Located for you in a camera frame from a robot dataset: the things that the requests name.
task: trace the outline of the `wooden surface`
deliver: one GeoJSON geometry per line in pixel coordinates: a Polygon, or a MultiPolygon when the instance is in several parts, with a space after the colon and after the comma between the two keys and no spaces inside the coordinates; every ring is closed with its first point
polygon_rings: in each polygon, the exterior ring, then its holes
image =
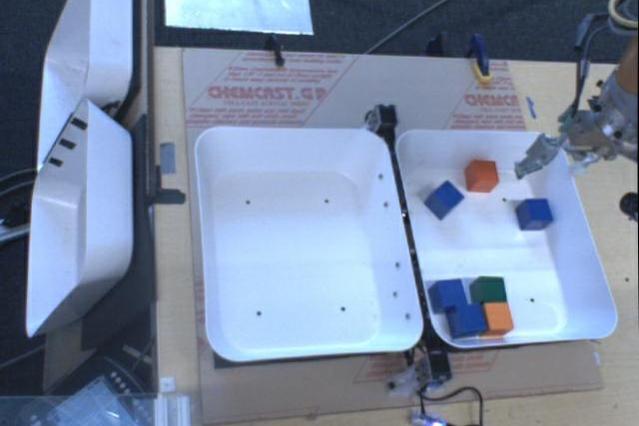
{"type": "MultiPolygon", "coordinates": [[[[556,133],[556,117],[574,95],[574,65],[510,62],[509,66],[527,129],[556,133]],[[528,112],[526,97],[534,102],[536,119],[528,112]]],[[[584,101],[596,94],[596,80],[606,78],[612,69],[610,65],[591,67],[584,101]]],[[[157,143],[173,142],[177,158],[177,171],[163,176],[163,186],[188,193],[181,51],[157,48],[155,73],[157,143]]],[[[615,332],[598,341],[597,346],[605,387],[601,391],[487,401],[486,426],[634,424],[639,415],[637,223],[626,219],[618,208],[625,193],[637,191],[637,166],[621,159],[602,162],[591,166],[576,183],[619,315],[615,332]]],[[[155,207],[157,355],[160,378],[174,377],[176,389],[191,395],[192,420],[198,425],[201,421],[189,208],[188,201],[181,206],[155,207]]],[[[432,411],[455,424],[477,421],[476,403],[445,405],[432,411]]],[[[408,424],[408,417],[407,409],[391,409],[320,416],[314,424],[402,425],[408,424]]],[[[308,418],[298,418],[255,424],[296,426],[308,422],[308,418]]]]}

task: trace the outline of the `blue square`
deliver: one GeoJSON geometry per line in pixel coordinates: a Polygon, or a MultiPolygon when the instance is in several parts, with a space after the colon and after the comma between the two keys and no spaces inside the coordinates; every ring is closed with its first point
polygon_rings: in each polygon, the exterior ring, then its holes
{"type": "Polygon", "coordinates": [[[435,313],[445,312],[451,307],[465,305],[466,293],[460,278],[438,280],[428,289],[430,308],[435,313]]]}
{"type": "Polygon", "coordinates": [[[424,204],[437,218],[442,220],[462,199],[461,192],[451,182],[445,181],[432,191],[430,196],[424,201],[424,204]]]}
{"type": "Polygon", "coordinates": [[[516,209],[521,230],[542,230],[553,218],[546,199],[527,199],[516,209]]]}
{"type": "Polygon", "coordinates": [[[469,303],[448,309],[446,319],[453,339],[477,335],[488,329],[483,310],[478,303],[469,303]]]}

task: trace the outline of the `toy block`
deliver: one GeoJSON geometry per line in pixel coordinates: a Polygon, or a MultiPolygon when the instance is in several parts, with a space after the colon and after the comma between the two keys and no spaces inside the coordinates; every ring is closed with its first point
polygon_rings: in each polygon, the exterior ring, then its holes
{"type": "Polygon", "coordinates": [[[473,160],[463,174],[469,192],[488,193],[499,183],[497,165],[492,160],[473,160]]]}
{"type": "Polygon", "coordinates": [[[478,277],[470,284],[473,303],[505,302],[506,286],[502,277],[478,277]]]}
{"type": "Polygon", "coordinates": [[[481,309],[488,326],[482,336],[501,337],[513,329],[512,315],[507,302],[486,302],[481,309]]]}
{"type": "Polygon", "coordinates": [[[435,313],[445,312],[451,307],[468,303],[460,278],[438,280],[428,289],[430,307],[435,313]]]}
{"type": "Polygon", "coordinates": [[[527,199],[516,209],[521,230],[542,230],[552,222],[552,212],[546,199],[527,199]]]}
{"type": "Polygon", "coordinates": [[[462,199],[463,195],[459,190],[451,182],[445,181],[432,191],[430,196],[424,201],[424,204],[437,218],[442,220],[462,199]]]}
{"type": "Polygon", "coordinates": [[[488,327],[478,303],[452,307],[446,311],[446,319],[453,339],[480,334],[488,327]]]}

